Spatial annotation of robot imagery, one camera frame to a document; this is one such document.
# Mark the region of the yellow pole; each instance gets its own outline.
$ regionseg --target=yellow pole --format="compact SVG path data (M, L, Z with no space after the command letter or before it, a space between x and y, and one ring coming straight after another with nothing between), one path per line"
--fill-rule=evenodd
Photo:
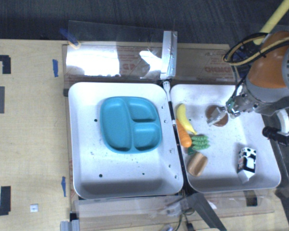
M276 11L273 13L273 15L270 17L270 19L265 23L260 32L270 33L288 10L289 0L283 0L279 7L276 9ZM257 39L254 41L254 43L258 45L261 44L261 42L262 39Z

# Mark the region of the blue plate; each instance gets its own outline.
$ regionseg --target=blue plate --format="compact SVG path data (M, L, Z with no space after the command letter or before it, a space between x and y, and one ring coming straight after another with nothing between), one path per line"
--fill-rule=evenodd
M105 145L116 153L141 153L157 148L162 140L158 112L145 98L106 99L100 111Z

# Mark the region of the yellow banana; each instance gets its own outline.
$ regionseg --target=yellow banana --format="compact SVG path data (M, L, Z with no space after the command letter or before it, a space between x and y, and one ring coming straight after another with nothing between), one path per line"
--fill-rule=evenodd
M186 131L190 131L194 135L197 135L197 132L194 130L192 124L190 124L189 120L186 118L186 106L183 103L180 104L177 109L177 119Z

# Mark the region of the brown cylinder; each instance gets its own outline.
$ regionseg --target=brown cylinder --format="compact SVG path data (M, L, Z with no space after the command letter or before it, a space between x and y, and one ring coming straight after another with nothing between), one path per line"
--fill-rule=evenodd
M276 32L265 41L261 49L286 37L289 37L289 32ZM256 60L247 75L250 82L262 88L285 88L286 84L282 75L282 61L288 47L287 45L277 48L267 53L266 57Z

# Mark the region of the orange carrot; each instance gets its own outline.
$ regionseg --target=orange carrot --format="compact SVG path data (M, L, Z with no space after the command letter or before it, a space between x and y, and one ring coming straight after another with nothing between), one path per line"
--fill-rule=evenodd
M192 139L189 134L186 132L182 124L178 119L175 120L177 123L177 129L179 134L180 143L183 147L188 148L192 145Z

